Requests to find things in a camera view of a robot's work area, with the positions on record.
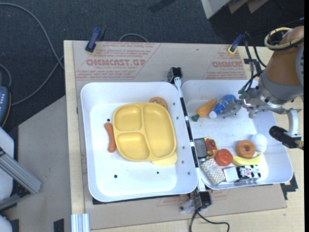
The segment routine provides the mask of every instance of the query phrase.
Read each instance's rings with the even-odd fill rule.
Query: white tray
[[[190,80],[185,82],[182,91],[188,116],[195,115],[199,106],[214,98],[219,99],[226,94],[238,97],[238,90],[246,82],[247,80]],[[269,129],[274,125],[277,123],[272,112],[260,112],[251,119],[245,108],[241,108],[237,115],[226,118],[218,116],[216,119],[211,119],[207,116],[199,118],[197,122],[190,119],[194,139],[209,136],[217,142],[219,148],[226,148],[233,155],[236,155],[237,142],[249,139],[252,134],[261,133],[267,138],[267,149],[259,164],[262,177],[257,182],[249,184],[222,182],[214,186],[201,170],[205,185],[211,189],[228,189],[288,182],[293,176],[293,169],[285,147],[269,135]]]
[[[176,134],[176,164],[158,167],[151,162],[124,159],[108,152],[104,123],[121,105],[161,97],[169,107]],[[91,195],[101,202],[185,194],[197,186],[197,174],[176,87],[166,82],[89,83],[81,91],[88,183]]]

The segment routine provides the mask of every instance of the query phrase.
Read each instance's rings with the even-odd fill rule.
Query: red tomato
[[[233,161],[233,156],[227,149],[220,149],[214,159],[219,166],[227,166]]]

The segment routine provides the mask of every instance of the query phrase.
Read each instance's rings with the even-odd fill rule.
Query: divided yellow plate
[[[176,149],[175,131],[169,112],[152,102],[120,106],[112,117],[119,153],[127,160],[157,161]]]

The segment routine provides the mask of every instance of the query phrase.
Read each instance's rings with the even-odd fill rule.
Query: bottle cap
[[[216,117],[217,117],[216,112],[215,112],[215,111],[211,111],[211,112],[209,113],[209,117],[210,117],[210,118],[216,118]]]

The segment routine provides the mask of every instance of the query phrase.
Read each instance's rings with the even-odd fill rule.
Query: yellow banana
[[[246,166],[246,165],[257,165],[260,162],[260,157],[262,156],[262,153],[259,153],[256,157],[246,159],[239,156],[233,156],[233,163],[238,166]]]

